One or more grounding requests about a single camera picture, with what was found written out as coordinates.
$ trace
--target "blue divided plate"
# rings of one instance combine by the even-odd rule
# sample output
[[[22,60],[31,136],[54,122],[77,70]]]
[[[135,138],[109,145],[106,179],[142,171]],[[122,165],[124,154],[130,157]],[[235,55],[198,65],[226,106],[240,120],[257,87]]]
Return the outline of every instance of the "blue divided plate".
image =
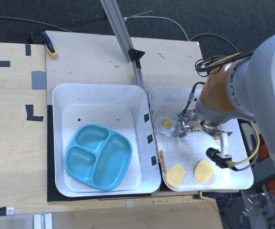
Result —
[[[112,190],[123,180],[132,146],[120,133],[104,126],[81,127],[65,156],[65,168],[80,182],[100,190]]]

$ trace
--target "light wood surface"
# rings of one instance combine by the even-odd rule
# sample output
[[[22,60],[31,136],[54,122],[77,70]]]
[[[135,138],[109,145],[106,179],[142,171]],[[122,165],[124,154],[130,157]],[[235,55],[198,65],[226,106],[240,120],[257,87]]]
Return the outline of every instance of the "light wood surface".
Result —
[[[87,210],[92,215],[88,218],[94,222],[94,226],[102,226],[101,228],[122,228],[118,222],[123,214],[127,215],[123,228],[128,223],[133,223],[136,228],[146,225],[156,228],[159,218],[160,228],[168,228],[163,227],[164,223],[168,225],[166,215],[172,217],[173,213],[175,222],[178,221],[177,217],[183,217],[182,225],[186,225],[189,220],[195,221],[196,225],[212,225],[214,219],[217,223],[215,228],[221,228],[215,202],[209,204],[195,200],[190,195],[192,193],[158,192],[145,198],[47,202],[46,91],[33,90],[31,80],[32,71],[46,71],[46,52],[43,45],[31,45],[31,49],[32,55],[26,56],[24,44],[0,43],[0,61],[11,63],[10,68],[0,67],[0,207],[14,207],[17,215]],[[26,120],[26,104],[34,106],[34,115],[44,116],[43,122]],[[128,200],[132,201],[133,208],[127,208]],[[106,219],[96,217],[99,212]],[[212,220],[202,221],[203,217],[197,216],[199,212]],[[83,214],[79,215],[81,219],[78,222],[84,218]],[[139,215],[137,218],[140,217],[141,224],[134,214]]]

